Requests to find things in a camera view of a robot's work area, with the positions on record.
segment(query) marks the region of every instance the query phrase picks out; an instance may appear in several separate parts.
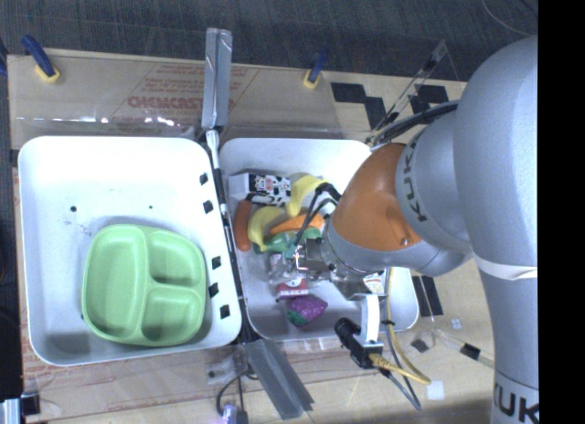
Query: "green plate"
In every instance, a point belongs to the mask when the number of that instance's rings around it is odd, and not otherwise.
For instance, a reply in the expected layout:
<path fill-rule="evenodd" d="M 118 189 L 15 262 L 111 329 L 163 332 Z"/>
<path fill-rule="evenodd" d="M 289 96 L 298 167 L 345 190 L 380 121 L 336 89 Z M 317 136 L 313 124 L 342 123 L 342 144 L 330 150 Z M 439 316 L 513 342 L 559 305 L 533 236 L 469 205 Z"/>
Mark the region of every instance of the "green plate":
<path fill-rule="evenodd" d="M 203 254 L 189 239 L 146 226 L 108 226 L 86 260 L 83 318 L 117 343 L 180 345 L 203 322 L 206 277 Z"/>

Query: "yellow cable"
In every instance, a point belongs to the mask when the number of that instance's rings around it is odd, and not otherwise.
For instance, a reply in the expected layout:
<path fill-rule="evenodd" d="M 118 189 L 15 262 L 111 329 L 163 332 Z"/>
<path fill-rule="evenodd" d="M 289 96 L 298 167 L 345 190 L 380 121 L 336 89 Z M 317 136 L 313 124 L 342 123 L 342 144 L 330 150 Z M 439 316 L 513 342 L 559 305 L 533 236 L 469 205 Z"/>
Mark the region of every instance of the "yellow cable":
<path fill-rule="evenodd" d="M 389 280 L 388 280 L 388 289 L 387 289 L 388 298 L 386 300 L 386 316 L 387 316 L 387 320 L 389 320 L 389 321 L 391 320 L 390 284 L 392 282 L 392 279 L 391 279 L 392 273 L 393 273 L 393 269 L 390 269 L 390 273 L 387 274 L 387 276 L 389 276 Z M 400 343 L 398 342 L 398 340 L 396 338 L 396 334 L 394 332 L 394 328 L 392 327 L 391 323 L 388 325 L 388 330 L 390 331 L 390 341 L 394 345 L 394 348 L 396 349 L 396 351 L 398 352 L 398 354 L 402 358 L 402 360 L 405 362 L 405 364 L 410 368 L 410 370 L 412 370 L 413 374 L 411 372 L 409 372 L 408 370 L 405 370 L 405 369 L 402 369 L 398 366 L 395 366 L 394 364 L 389 362 L 387 359 L 385 359 L 382 355 L 370 355 L 369 358 L 372 361 L 372 364 L 374 364 L 375 367 L 381 367 L 381 368 L 390 370 L 392 372 L 396 372 L 398 374 L 401 374 L 403 376 L 407 376 L 408 378 L 411 378 L 412 380 L 416 380 L 417 382 L 422 383 L 423 385 L 430 385 L 431 380 L 427 376 L 425 376 L 419 369 L 417 369 L 410 362 L 410 360 L 406 357 L 406 355 L 402 351 L 402 348 L 400 347 Z"/>

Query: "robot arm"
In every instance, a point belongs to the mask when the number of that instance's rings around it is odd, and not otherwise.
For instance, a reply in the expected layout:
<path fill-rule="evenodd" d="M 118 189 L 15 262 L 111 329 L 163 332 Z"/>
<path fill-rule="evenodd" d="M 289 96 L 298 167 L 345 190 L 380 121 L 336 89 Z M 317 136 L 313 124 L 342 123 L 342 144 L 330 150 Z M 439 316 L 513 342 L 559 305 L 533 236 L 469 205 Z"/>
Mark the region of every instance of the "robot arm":
<path fill-rule="evenodd" d="M 492 423 L 538 422 L 537 38 L 489 58 L 457 110 L 364 162 L 324 236 L 335 271 L 436 276 L 474 257 L 495 338 Z"/>

